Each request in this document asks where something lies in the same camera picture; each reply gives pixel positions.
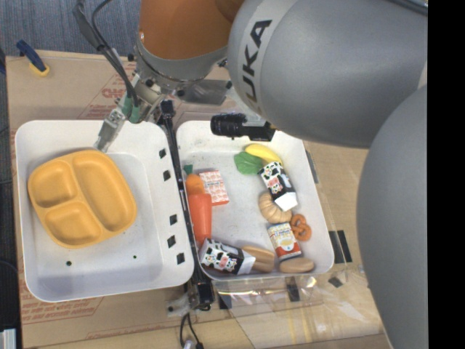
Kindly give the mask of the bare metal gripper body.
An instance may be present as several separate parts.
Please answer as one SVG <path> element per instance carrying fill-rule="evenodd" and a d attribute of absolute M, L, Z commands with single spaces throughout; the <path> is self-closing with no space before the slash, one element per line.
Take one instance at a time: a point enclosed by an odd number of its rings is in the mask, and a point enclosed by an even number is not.
<path fill-rule="evenodd" d="M 171 100 L 182 109 L 218 108 L 232 89 L 232 82 L 218 79 L 184 81 L 160 74 L 145 76 L 134 72 L 134 78 L 119 102 L 119 110 L 131 123 L 147 121 L 161 113 L 161 103 Z"/>

